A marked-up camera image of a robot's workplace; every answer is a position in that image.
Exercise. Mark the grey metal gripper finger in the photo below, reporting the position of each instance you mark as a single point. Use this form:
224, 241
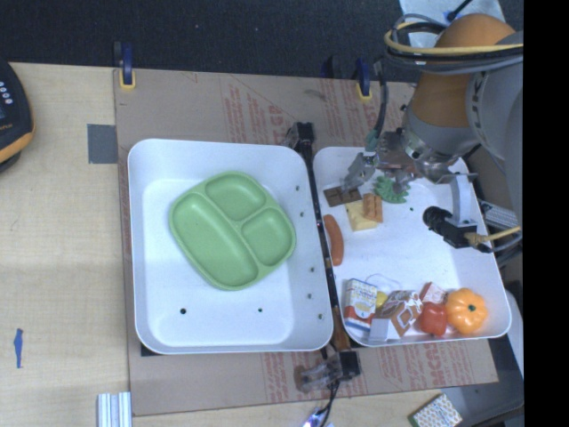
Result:
357, 174
402, 181

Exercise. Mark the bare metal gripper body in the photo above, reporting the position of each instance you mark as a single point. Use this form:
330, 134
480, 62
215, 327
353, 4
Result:
393, 151

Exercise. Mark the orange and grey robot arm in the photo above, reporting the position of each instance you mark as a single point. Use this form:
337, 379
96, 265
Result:
444, 100

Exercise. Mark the green broccoli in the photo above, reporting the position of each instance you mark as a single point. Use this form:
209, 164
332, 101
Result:
385, 191

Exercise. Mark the brown chocolate bar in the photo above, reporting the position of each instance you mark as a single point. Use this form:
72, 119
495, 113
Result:
332, 197

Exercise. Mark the orange waffle biscuit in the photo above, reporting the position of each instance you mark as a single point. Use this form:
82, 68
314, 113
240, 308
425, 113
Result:
372, 207

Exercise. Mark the yellow cheese wedge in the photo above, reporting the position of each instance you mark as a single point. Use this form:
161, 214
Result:
358, 219

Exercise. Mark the white plastic tray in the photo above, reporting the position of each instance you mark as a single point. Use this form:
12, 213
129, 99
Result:
222, 318
409, 247

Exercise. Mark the orange sausage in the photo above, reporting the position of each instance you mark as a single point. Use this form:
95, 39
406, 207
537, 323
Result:
334, 238

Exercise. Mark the thin black rod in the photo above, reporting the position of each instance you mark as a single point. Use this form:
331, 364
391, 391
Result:
321, 234

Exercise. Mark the small orange carton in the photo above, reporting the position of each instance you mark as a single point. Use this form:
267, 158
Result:
432, 292

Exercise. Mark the small yellow toy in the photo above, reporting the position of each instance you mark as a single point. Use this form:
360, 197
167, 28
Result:
381, 299

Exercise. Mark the white and orange carton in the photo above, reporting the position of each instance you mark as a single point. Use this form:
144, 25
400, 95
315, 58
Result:
359, 303

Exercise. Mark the brown gingerbread house box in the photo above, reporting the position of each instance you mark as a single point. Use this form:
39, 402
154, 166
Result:
402, 311

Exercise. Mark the red bell pepper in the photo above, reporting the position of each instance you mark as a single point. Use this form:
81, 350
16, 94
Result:
433, 319

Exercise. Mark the orange pumpkin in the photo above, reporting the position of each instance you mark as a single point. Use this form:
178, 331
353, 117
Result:
467, 311

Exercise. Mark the green divided plate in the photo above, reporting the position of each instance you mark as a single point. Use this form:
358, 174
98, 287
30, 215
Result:
222, 234

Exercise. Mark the small white box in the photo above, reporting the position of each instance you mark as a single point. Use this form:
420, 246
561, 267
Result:
379, 329

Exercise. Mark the brown cardboard board, red print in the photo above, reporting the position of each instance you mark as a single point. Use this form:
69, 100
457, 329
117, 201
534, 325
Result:
213, 105

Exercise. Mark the green and yellow patterned packet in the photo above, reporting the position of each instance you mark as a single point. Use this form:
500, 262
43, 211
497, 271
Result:
438, 413

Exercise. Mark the black cylinder on white bracket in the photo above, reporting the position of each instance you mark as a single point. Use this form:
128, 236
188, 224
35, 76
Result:
449, 227

